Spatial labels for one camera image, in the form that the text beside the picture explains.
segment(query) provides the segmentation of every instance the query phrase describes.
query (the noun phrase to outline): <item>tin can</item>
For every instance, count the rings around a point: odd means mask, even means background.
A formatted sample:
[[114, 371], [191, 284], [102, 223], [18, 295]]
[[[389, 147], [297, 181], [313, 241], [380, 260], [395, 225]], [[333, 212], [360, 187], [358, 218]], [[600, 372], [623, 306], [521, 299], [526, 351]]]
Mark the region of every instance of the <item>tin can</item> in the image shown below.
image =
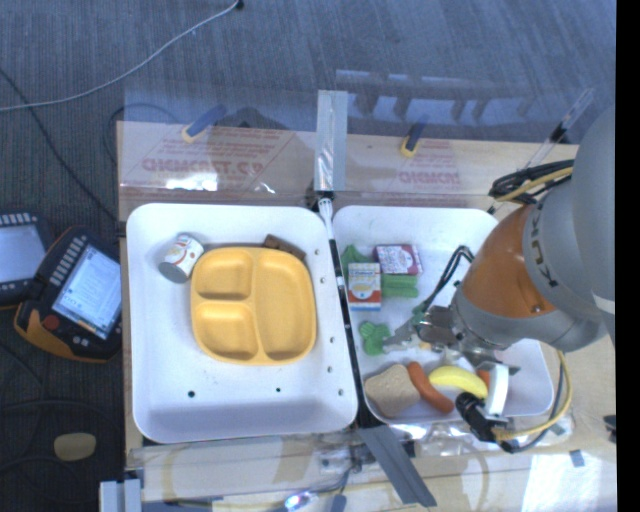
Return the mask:
[[204, 253], [202, 244], [188, 233], [180, 233], [158, 266], [160, 273], [174, 283], [189, 280], [198, 258]]

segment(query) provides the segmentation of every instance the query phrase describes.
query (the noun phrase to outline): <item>yellow banana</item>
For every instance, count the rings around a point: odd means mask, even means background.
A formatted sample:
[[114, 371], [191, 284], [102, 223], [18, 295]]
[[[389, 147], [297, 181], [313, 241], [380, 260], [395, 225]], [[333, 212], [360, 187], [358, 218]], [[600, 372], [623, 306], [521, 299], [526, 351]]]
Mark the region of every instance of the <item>yellow banana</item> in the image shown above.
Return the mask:
[[429, 382], [434, 386], [452, 386], [468, 391], [478, 398], [486, 398], [487, 385], [475, 373], [458, 366], [440, 366], [429, 374]]

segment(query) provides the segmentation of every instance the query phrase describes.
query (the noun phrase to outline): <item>gray floor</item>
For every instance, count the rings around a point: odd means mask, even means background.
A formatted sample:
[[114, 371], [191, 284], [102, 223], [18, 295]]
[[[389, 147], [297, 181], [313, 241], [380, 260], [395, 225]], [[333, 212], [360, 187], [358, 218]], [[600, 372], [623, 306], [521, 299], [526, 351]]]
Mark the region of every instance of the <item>gray floor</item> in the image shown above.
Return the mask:
[[[219, 97], [236, 126], [314, 130], [317, 91], [340, 89], [353, 133], [403, 135], [426, 113], [429, 137], [542, 142], [593, 89], [572, 143], [615, 102], [613, 0], [246, 0], [93, 94], [20, 107], [108, 83], [230, 1], [2, 0], [0, 206], [115, 243], [113, 121], [183, 121]], [[122, 478], [121, 358], [49, 356], [12, 317], [0, 311], [0, 510], [97, 510], [98, 482]], [[71, 431], [98, 438], [75, 475], [47, 459]]]

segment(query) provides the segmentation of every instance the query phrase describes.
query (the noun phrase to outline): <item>blue and yellow clip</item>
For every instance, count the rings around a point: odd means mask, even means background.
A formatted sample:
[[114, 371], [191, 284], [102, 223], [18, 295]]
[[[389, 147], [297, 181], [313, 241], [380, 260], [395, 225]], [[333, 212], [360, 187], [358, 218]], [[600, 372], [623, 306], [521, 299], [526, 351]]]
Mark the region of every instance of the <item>blue and yellow clip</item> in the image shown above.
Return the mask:
[[427, 116], [422, 116], [418, 120], [418, 122], [414, 123], [411, 128], [409, 128], [409, 133], [402, 139], [402, 144], [400, 145], [400, 153], [402, 153], [407, 158], [412, 158], [416, 152], [418, 151], [418, 143], [420, 142], [420, 136], [422, 135], [422, 130], [427, 125]]
[[196, 139], [202, 136], [207, 127], [216, 124], [226, 115], [226, 113], [227, 109], [224, 105], [216, 105], [212, 109], [207, 110], [193, 123], [182, 129], [182, 139], [187, 144], [192, 144]]

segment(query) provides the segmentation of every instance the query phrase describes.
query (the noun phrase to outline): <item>yellow divided tray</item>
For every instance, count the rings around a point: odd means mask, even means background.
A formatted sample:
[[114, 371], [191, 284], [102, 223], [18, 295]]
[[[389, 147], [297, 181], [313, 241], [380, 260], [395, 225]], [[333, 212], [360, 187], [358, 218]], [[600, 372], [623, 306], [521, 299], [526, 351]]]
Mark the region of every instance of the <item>yellow divided tray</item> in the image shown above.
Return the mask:
[[295, 256], [262, 247], [213, 249], [200, 257], [191, 280], [193, 332], [211, 357], [281, 365], [313, 347], [313, 287]]

